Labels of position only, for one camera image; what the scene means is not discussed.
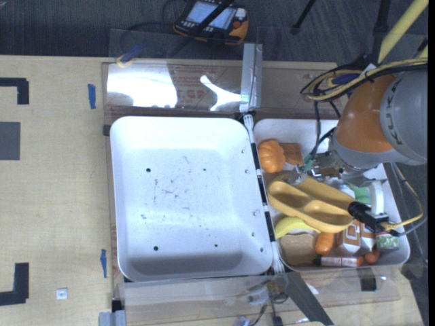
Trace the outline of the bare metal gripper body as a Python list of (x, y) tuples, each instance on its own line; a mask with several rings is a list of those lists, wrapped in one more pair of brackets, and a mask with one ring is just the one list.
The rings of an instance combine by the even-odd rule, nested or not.
[(316, 179), (337, 178), (340, 179), (344, 172), (333, 151), (317, 153), (311, 159), (308, 174)]

